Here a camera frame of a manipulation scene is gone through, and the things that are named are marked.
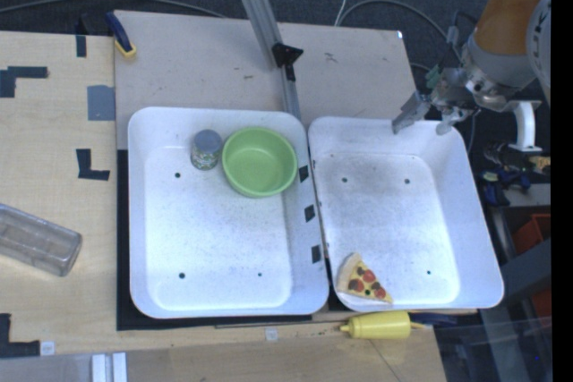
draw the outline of black cable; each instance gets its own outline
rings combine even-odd
[[[43,5],[48,5],[48,4],[58,4],[58,3],[62,3],[62,2],[71,2],[71,1],[76,1],[76,0],[38,0],[36,2],[28,2],[26,4],[18,4],[18,5],[0,8],[0,13],[15,12],[17,10],[23,10],[26,8],[32,8],[32,7],[36,7],[36,6],[43,6]],[[216,16],[218,18],[226,18],[226,16],[223,14],[220,14],[217,12],[212,12],[211,10],[208,10],[206,8],[202,8],[202,7],[199,7],[196,5],[186,4],[184,2],[177,2],[177,1],[173,1],[173,0],[142,0],[142,1],[153,2],[153,3],[157,3],[157,4],[167,4],[167,5],[177,6],[177,7],[193,10],[195,12],[205,13],[205,14],[208,14],[210,16]]]

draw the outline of metal can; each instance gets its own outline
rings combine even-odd
[[[193,137],[191,162],[197,169],[208,171],[217,165],[222,149],[221,136],[211,129],[204,129]]]

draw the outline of clear plastic container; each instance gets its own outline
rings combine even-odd
[[[65,276],[80,248],[81,234],[0,204],[0,254]]]

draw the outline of wooden table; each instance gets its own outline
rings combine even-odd
[[[204,18],[197,21],[205,24]],[[246,21],[233,22],[240,24],[240,30],[248,27]],[[297,30],[294,25],[283,27],[287,36],[289,31],[292,35]],[[312,38],[316,33],[328,36],[327,28],[301,26],[299,29],[311,32],[301,37]],[[354,75],[358,80],[360,74],[366,79],[374,78],[380,70],[376,64],[383,66],[388,58],[383,53],[369,53],[361,46],[353,46],[349,38],[355,37],[357,43],[370,41],[374,48],[380,43],[391,47],[393,74],[386,78],[400,90],[392,94],[382,92],[380,106],[365,108],[364,112],[385,117],[397,113],[397,108],[414,89],[406,51],[398,34],[340,29],[332,35],[336,38],[331,45],[344,43],[346,56],[354,56],[342,58],[346,59],[343,72],[347,72],[353,60],[363,63],[362,70]],[[375,40],[372,42],[375,35],[381,38],[378,44]],[[349,316],[345,312],[323,311],[315,314],[311,322],[275,326],[276,342],[267,342],[266,327],[261,326],[117,332],[116,151],[119,146],[116,138],[121,139],[121,132],[116,129],[114,120],[89,119],[88,87],[117,87],[118,120],[138,104],[152,104],[153,99],[135,98],[135,105],[124,109],[126,104],[122,105],[121,100],[128,98],[128,94],[124,81],[119,84],[116,81],[115,59],[118,58],[113,40],[86,37],[86,55],[82,56],[83,40],[73,35],[0,33],[0,70],[11,66],[43,66],[49,72],[45,79],[17,78],[14,97],[0,98],[0,202],[83,235],[80,256],[66,277],[52,276],[19,261],[0,258],[0,312],[12,314],[12,342],[51,341],[55,343],[56,354],[128,351],[130,374],[140,370],[142,374],[148,371],[149,375],[165,370],[171,371],[172,380],[188,380],[184,374],[189,371],[197,380],[208,373],[218,378],[237,374],[234,380],[282,380],[303,374],[312,375],[314,380],[321,377],[336,380],[335,373],[341,379],[353,378],[356,373],[379,378],[387,374],[400,380],[445,380],[431,329],[413,330],[407,340],[399,342],[355,340],[338,330]],[[336,57],[324,51],[325,43],[321,43],[318,51],[312,42],[308,45],[308,54],[314,58],[307,64],[301,60],[304,72],[299,71],[299,92],[300,88],[320,84],[308,76],[313,66],[323,78],[336,79],[342,75],[323,72],[324,66],[334,64],[331,59],[338,60],[340,55]],[[251,71],[241,70],[240,78],[248,83],[250,78],[245,75],[252,75]],[[374,90],[384,90],[382,77],[383,73],[379,74],[375,84],[380,87]],[[317,112],[312,111],[312,97],[304,94],[303,113],[316,116]],[[349,104],[346,111],[344,106],[339,108],[333,115],[355,110],[354,104]],[[90,149],[91,168],[110,171],[108,180],[78,178],[76,149]],[[227,365],[219,364],[221,358]],[[159,378],[170,380],[167,372],[161,373],[163,376]]]

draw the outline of black bracket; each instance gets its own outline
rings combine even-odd
[[[285,67],[287,80],[296,81],[293,64],[303,52],[302,49],[289,47],[283,43],[277,43],[273,46],[272,54],[275,56],[275,63],[278,67]]]
[[[39,341],[30,343],[10,342],[10,314],[0,314],[0,358],[37,355],[39,355]]]

